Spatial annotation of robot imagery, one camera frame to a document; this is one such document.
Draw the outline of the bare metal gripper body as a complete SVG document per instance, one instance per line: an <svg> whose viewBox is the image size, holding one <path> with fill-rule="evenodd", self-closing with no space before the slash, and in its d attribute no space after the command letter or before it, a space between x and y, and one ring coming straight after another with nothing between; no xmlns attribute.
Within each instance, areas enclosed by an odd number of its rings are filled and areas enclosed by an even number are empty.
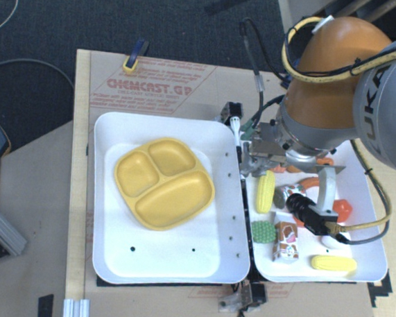
<svg viewBox="0 0 396 317"><path fill-rule="evenodd" d="M283 123L261 122L250 140L250 156L267 158L271 164L284 166L288 171L315 173L318 159L327 156L328 150L303 144L290 134Z"/></svg>

